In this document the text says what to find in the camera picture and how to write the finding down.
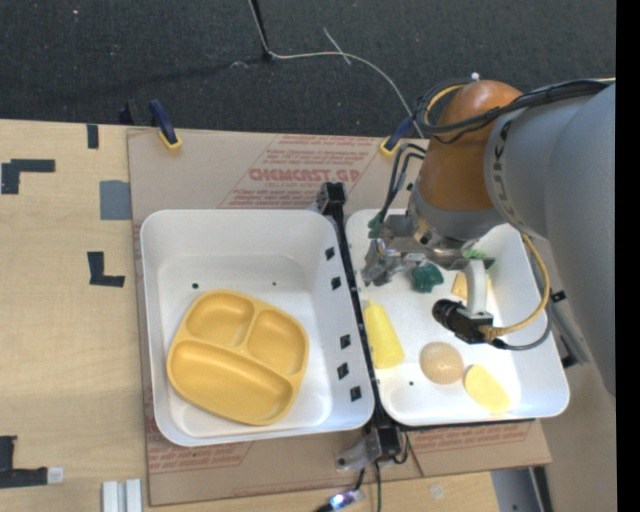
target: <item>cardboard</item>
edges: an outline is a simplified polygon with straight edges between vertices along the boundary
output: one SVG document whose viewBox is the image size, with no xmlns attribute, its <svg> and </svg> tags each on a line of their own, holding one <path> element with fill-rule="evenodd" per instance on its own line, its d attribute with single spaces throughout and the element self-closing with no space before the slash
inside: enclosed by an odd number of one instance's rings
<svg viewBox="0 0 640 512">
<path fill-rule="evenodd" d="M 149 375 L 139 230 L 162 209 L 314 208 L 320 185 L 345 184 L 345 214 L 378 208 L 392 159 L 380 139 L 180 130 L 182 147 L 169 151 L 156 129 L 128 134 L 133 239 L 142 356 L 149 498 L 152 505 L 255 496 L 306 489 L 344 489 L 335 453 L 355 445 L 360 431 L 193 448 L 173 445 L 157 430 Z M 426 147 L 424 141 L 412 141 Z M 420 168 L 414 159 L 407 183 Z M 404 208 L 402 190 L 392 207 Z M 411 456 L 387 464 L 382 476 L 406 480 L 550 462 L 539 422 L 433 428 L 409 434 Z M 368 472 L 369 479 L 373 472 Z"/>
</svg>

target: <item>table surface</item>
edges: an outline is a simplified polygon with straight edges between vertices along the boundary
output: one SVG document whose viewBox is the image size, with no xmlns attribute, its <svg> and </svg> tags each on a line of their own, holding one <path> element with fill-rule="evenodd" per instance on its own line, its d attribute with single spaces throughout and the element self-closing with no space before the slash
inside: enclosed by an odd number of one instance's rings
<svg viewBox="0 0 640 512">
<path fill-rule="evenodd" d="M 104 481 L 140 478 L 146 461 L 140 341 L 129 220 L 102 221 L 99 182 L 128 181 L 127 127 L 0 121 L 0 161 L 54 159 L 0 195 L 0 434 L 14 467 L 62 466 L 64 482 L 0 490 L 6 510 L 99 510 Z M 90 286 L 87 252 L 124 286 Z M 375 484 L 349 510 L 375 510 Z M 312 511 L 328 491 L 194 503 L 162 510 Z M 384 483 L 383 510 L 497 511 L 488 472 Z"/>
</svg>

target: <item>black carpet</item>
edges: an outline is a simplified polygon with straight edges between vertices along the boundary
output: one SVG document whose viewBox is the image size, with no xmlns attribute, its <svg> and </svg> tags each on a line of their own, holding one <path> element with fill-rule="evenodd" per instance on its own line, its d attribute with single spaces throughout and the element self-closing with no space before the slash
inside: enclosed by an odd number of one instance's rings
<svg viewBox="0 0 640 512">
<path fill-rule="evenodd" d="M 478 72 L 523 91 L 616 74 L 612 0 L 260 0 L 279 54 L 347 53 L 410 104 Z M 117 124 L 158 99 L 182 128 L 387 135 L 406 112 L 342 57 L 265 62 L 244 0 L 0 0 L 0 118 Z"/>
</svg>

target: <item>robotic arm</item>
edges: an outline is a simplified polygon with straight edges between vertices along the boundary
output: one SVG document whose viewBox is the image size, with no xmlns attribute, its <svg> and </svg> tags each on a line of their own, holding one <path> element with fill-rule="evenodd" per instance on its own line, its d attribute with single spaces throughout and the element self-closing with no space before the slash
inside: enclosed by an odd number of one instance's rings
<svg viewBox="0 0 640 512">
<path fill-rule="evenodd" d="M 432 106 L 454 90 L 431 124 Z M 383 209 L 377 219 L 365 283 L 383 285 L 425 261 L 463 269 L 465 251 L 505 222 L 525 242 L 546 239 L 615 396 L 615 82 L 579 80 L 522 94 L 501 82 L 453 81 L 425 95 L 414 119 L 431 136 L 429 151 L 406 215 Z M 477 328 L 473 312 L 458 306 L 436 304 L 434 316 L 454 332 Z"/>
</svg>

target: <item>white cable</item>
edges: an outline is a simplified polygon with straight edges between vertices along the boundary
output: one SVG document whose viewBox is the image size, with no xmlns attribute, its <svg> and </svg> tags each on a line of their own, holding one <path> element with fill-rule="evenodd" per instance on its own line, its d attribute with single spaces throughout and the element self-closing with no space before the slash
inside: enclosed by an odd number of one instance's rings
<svg viewBox="0 0 640 512">
<path fill-rule="evenodd" d="M 406 110 L 407 114 L 409 114 L 410 116 L 413 116 L 413 111 L 405 101 L 404 96 L 402 96 L 400 89 L 398 89 L 398 87 L 393 82 L 393 80 L 391 80 L 391 78 L 384 71 L 382 71 L 378 66 L 368 61 L 367 59 L 363 59 L 362 57 L 358 57 L 357 55 L 353 55 L 351 53 L 343 52 L 342 50 L 337 52 L 326 51 L 326 52 L 299 53 L 295 55 L 280 55 L 271 51 L 271 49 L 269 48 L 269 45 L 267 44 L 267 40 L 264 36 L 264 33 L 262 32 L 262 27 L 260 26 L 258 15 L 253 7 L 253 4 L 251 3 L 251 0 L 248 0 L 248 3 L 249 3 L 249 8 L 251 9 L 251 14 L 253 15 L 253 21 L 255 22 L 256 28 L 258 29 L 258 34 L 260 35 L 260 40 L 262 41 L 262 47 L 264 48 L 264 51 L 267 52 L 269 55 L 280 60 L 305 59 L 308 57 L 336 57 L 337 56 L 347 60 L 347 63 L 349 63 L 348 59 L 353 59 L 355 61 L 361 62 L 362 64 L 373 69 L 376 73 L 378 73 L 380 76 L 382 76 L 382 78 L 384 78 L 387 81 L 387 83 L 391 86 L 391 88 L 396 93 L 396 96 L 398 96 L 398 98 L 400 99 L 400 102 L 402 103 L 402 106 Z M 334 46 L 339 49 L 338 45 L 335 43 L 335 41 L 333 41 L 331 36 L 329 36 L 329 33 L 326 31 L 326 29 L 325 29 L 325 33 L 329 38 L 329 40 L 334 44 Z M 418 127 L 418 124 L 416 123 L 415 120 L 413 121 L 413 125 L 416 131 L 420 134 L 420 137 L 424 139 L 425 137 L 422 131 L 420 130 L 420 128 Z"/>
</svg>

